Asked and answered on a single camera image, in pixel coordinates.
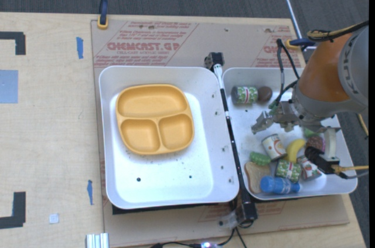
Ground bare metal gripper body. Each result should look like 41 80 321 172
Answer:
271 101 325 133

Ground white plastic tray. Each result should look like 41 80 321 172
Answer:
98 65 240 210
221 67 359 202

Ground brown round biscuit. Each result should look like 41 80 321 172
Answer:
257 86 274 103

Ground white and orange can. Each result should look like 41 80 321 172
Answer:
261 133 288 161

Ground small green toy vegetable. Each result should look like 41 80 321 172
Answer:
302 127 319 139

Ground green and white can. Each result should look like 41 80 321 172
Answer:
231 85 259 105
275 159 303 184

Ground green toy grapes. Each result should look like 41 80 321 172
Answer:
249 151 272 167

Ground yellow banana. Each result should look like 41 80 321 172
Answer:
285 138 307 164

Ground thin black and white rod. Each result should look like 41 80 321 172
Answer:
214 64 250 206

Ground brown and pink toy fruit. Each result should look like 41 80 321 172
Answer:
306 135 326 154

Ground brown toast slice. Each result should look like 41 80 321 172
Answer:
244 161 271 195

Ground blue plastic bottle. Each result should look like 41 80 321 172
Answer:
260 175 302 195

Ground orange divided plate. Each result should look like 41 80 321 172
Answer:
115 83 196 156

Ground brown cardboard board, red print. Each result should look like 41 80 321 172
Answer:
90 19 350 248

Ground black block with thin wires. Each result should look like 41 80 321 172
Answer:
237 199 259 223
204 52 225 70

